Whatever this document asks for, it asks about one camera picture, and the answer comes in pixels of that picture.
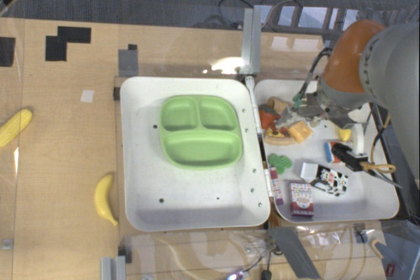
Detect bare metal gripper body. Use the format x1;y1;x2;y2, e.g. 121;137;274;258
294;92;356;129

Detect brown croissant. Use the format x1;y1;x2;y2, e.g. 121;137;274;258
266;96;293;114

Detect red strawberry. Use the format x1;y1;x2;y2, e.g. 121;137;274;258
258;104;282;130

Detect pizza slice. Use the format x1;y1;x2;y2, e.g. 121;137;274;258
263;126;298;146

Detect orange cheese wedge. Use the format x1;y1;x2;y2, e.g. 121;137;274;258
288;121;314;144

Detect thin black and white rod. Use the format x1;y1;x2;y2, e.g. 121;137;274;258
245;75;275;199

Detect green broccoli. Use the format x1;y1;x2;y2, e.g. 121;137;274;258
267;153;293;174

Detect white cube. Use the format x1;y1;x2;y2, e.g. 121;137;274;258
299;162;320;180

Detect pink and white carton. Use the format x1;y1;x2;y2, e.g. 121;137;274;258
268;167;284;206

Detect black and white patterned carton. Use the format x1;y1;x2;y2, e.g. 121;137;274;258
309;166;350;197

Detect red and white carton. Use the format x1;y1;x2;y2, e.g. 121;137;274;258
289;182;315;218

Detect green divided plate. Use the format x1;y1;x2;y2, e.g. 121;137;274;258
159;94;244;170

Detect white plastic tray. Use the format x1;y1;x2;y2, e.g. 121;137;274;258
119;76;272;233
254;79;401;224

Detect yellow banana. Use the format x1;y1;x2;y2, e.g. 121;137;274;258
94;174;119;227

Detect yellow corn cob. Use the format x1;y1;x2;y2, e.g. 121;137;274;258
0;108;33;148

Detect black cylinder on white bracket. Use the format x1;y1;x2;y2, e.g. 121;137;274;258
330;123;369;172

